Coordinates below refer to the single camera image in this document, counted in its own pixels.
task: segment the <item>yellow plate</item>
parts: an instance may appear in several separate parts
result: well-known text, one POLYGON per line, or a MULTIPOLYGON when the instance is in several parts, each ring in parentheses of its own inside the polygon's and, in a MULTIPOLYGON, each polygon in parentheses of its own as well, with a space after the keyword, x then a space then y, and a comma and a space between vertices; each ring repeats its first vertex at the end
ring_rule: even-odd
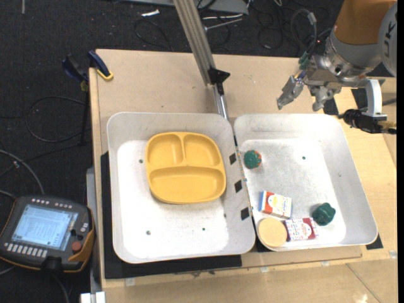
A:
POLYGON ((201 203, 226 189, 225 167, 216 143, 204 134, 161 133, 146 146, 151 193, 167 203, 201 203))

